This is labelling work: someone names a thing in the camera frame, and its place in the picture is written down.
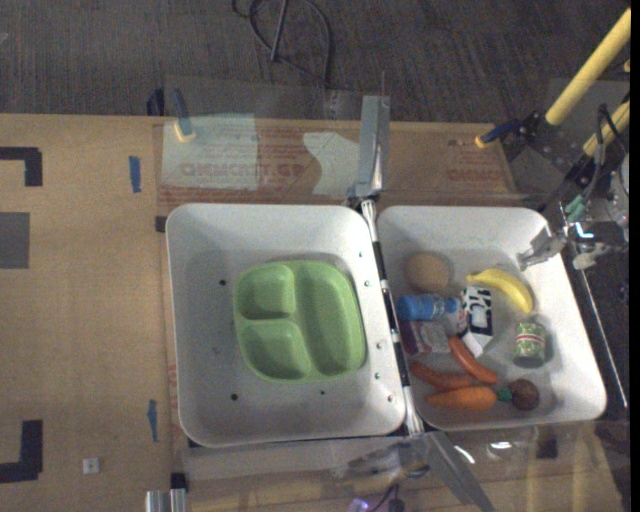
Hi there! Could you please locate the black and white carton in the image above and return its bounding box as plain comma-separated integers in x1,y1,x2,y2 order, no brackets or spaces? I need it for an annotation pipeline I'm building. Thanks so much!
458,285,496,359

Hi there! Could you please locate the tan round bread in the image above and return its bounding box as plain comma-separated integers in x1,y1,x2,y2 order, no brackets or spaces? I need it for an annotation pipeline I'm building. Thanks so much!
404,251,452,295

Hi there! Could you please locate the dark brown ball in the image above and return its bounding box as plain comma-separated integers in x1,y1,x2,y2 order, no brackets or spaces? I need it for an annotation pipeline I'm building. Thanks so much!
508,377,542,413

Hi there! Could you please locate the green can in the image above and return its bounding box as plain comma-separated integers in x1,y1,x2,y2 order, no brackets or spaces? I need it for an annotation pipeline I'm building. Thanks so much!
513,321,548,363

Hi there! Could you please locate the white plastic tray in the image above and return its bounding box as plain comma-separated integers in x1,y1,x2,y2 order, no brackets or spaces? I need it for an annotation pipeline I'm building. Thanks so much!
375,204,609,432
164,202,407,449

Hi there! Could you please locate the purple packet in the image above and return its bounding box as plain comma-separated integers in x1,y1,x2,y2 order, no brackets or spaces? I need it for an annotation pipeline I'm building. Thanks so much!
399,319,454,358

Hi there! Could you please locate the orange carrot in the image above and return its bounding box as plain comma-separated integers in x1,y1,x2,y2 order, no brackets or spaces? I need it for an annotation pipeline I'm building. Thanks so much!
425,384,514,413

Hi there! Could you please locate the brown cardboard board red print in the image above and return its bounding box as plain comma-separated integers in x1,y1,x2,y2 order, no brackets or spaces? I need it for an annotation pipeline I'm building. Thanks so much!
152,122,626,506

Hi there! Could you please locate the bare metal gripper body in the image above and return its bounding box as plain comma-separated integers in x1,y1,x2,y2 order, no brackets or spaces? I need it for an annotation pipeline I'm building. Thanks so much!
562,183,631,255

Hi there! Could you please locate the blue bottle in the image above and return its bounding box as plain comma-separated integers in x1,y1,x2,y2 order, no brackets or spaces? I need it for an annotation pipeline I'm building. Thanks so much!
397,293,462,322

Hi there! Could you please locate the yellow banana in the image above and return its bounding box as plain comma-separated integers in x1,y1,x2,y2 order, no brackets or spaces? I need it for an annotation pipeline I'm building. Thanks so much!
465,268,535,315

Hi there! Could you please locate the thin black and white rod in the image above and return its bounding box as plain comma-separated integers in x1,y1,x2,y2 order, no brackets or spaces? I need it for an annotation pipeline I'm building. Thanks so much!
359,198,426,437

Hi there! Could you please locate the green divided plate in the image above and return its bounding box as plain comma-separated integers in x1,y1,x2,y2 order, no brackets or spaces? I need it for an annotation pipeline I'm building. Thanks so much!
232,259,368,385

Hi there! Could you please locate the orange sausage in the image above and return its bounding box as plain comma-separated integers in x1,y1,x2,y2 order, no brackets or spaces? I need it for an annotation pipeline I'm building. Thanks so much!
409,360,477,392
447,334,500,386

